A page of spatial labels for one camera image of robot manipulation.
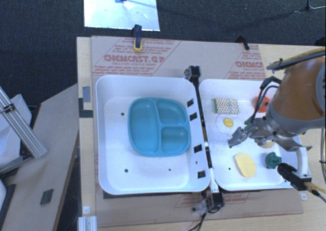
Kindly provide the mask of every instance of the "yellow yolk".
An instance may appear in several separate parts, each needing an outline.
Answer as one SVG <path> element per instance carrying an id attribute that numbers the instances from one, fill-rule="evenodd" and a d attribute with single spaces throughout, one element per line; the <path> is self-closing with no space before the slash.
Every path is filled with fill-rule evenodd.
<path id="1" fill-rule="evenodd" d="M 223 124 L 226 126 L 226 127 L 233 127 L 233 120 L 230 119 L 230 118 L 225 118 L 223 120 Z"/>

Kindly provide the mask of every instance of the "wooden table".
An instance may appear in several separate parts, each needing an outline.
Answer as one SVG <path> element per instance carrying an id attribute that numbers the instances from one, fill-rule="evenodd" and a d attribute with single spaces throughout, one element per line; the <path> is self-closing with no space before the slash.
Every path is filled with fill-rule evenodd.
<path id="1" fill-rule="evenodd" d="M 56 231 L 78 147 L 78 100 L 74 85 L 41 104 L 33 128 L 48 153 L 22 164 L 4 179 L 16 188 L 3 231 Z M 50 202 L 40 204 L 43 192 Z"/>
<path id="2" fill-rule="evenodd" d="M 296 54 L 312 49 L 311 46 L 288 46 L 288 45 L 259 45 L 260 54 L 264 66 L 270 62 L 286 59 Z M 91 38 L 77 39 L 78 57 L 78 82 L 79 98 L 83 97 L 83 85 L 92 85 L 92 60 L 91 60 Z M 271 76 L 270 71 L 266 71 L 267 76 Z M 279 71 L 275 76 L 283 77 L 283 72 Z M 84 110 L 93 109 L 93 100 L 84 103 Z M 81 155 L 81 195 L 82 206 L 88 206 L 90 212 L 84 212 L 83 216 L 94 216 L 96 209 L 95 201 L 95 167 L 94 167 L 94 141 L 93 141 L 93 121 L 92 118 L 81 118 L 80 126 L 80 155 Z M 321 130 L 308 131 L 301 137 L 303 145 L 314 146 L 308 152 L 309 168 L 313 176 L 313 183 L 325 188 L 322 177 L 320 163 L 320 132 Z M 297 215 L 268 216 L 254 218 L 237 218 L 206 220 L 201 230 L 326 230 L 326 218 L 324 211 L 326 205 L 321 199 L 313 196 L 309 192 L 301 192 L 307 195 L 307 200 L 302 201 L 304 213 Z M 164 224 L 130 225 L 116 227 L 101 227 L 100 231 L 166 231 L 166 230 L 188 230 L 196 225 L 196 222 L 178 222 Z"/>

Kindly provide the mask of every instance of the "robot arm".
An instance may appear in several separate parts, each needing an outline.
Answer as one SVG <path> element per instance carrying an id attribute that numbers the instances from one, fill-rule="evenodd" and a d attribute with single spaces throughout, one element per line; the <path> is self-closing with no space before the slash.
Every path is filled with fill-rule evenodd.
<path id="1" fill-rule="evenodd" d="M 295 151 L 300 146 L 293 139 L 295 136 L 309 129 L 325 128 L 325 57 L 303 60 L 292 66 L 285 62 L 284 66 L 282 81 L 271 77 L 262 83 L 255 112 L 245 122 L 246 127 L 238 128 L 232 135 L 228 141 L 230 147 L 250 137 L 258 145 L 273 140 L 287 151 Z M 266 116 L 255 118 L 264 96 L 262 92 L 272 81 L 280 85 L 267 107 Z"/>

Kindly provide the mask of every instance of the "blue plate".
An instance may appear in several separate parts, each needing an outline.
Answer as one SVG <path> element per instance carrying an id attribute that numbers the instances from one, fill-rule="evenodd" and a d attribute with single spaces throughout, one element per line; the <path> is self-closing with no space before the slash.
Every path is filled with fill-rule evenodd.
<path id="1" fill-rule="evenodd" d="M 129 107 L 128 132 L 132 147 L 150 157 L 182 154 L 191 141 L 184 107 L 164 98 L 135 100 Z"/>

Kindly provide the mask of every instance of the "yellow sponge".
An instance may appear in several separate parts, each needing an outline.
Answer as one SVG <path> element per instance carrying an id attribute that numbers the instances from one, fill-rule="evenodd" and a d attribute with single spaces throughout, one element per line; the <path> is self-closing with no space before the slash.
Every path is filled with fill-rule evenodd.
<path id="1" fill-rule="evenodd" d="M 238 153 L 234 156 L 234 158 L 240 173 L 244 177 L 249 178 L 253 177 L 256 174 L 256 164 L 247 153 Z"/>
<path id="2" fill-rule="evenodd" d="M 238 102 L 233 98 L 215 98 L 214 107 L 217 114 L 239 114 Z"/>

